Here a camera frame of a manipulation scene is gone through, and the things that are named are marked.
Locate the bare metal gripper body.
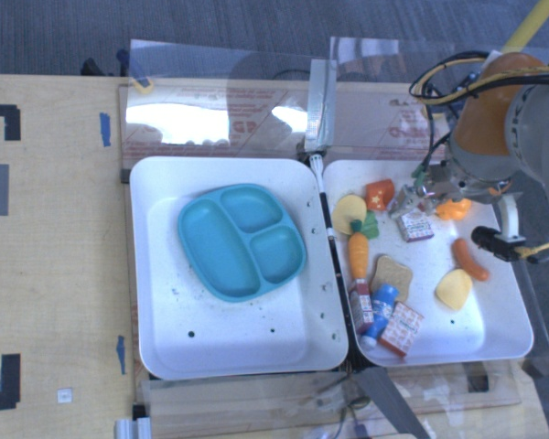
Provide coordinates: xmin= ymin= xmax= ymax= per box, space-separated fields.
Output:
xmin=421 ymin=161 xmax=522 ymax=206

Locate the orange-yellow toy fruit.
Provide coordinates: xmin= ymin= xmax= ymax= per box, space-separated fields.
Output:
xmin=436 ymin=198 xmax=473 ymax=222

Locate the small pink and white carton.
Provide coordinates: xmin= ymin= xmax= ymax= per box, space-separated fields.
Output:
xmin=395 ymin=209 xmax=436 ymax=244

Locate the round yellow toy chip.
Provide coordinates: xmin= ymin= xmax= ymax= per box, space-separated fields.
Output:
xmin=331 ymin=193 xmax=369 ymax=237

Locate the orange carrot with green leaves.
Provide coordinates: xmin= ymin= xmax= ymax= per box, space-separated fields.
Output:
xmin=347 ymin=209 xmax=381 ymax=281

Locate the brown bread slice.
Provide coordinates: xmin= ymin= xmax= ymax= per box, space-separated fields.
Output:
xmin=369 ymin=254 xmax=414 ymax=304

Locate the orange sausage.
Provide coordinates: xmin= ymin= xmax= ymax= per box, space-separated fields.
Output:
xmin=451 ymin=238 xmax=491 ymax=283

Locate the brown cardboard board, red print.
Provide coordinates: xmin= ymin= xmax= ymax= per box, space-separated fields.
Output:
xmin=118 ymin=79 xmax=534 ymax=416

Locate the blue and white bottle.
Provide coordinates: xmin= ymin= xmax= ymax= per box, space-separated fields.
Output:
xmin=359 ymin=283 xmax=400 ymax=350

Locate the small red and white carton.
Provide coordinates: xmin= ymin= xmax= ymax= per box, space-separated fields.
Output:
xmin=349 ymin=278 xmax=375 ymax=336

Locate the orange and white carton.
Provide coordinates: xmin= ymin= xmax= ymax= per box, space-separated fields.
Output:
xmin=377 ymin=301 xmax=425 ymax=359

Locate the white plastic tray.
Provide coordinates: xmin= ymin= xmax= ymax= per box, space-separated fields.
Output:
xmin=322 ymin=158 xmax=535 ymax=369
xmin=128 ymin=155 xmax=350 ymax=381

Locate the blue divided plate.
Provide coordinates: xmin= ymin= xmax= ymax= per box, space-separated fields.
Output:
xmin=177 ymin=183 xmax=308 ymax=304

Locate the black cylinder on white bracket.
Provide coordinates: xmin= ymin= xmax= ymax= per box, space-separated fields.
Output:
xmin=470 ymin=192 xmax=528 ymax=263

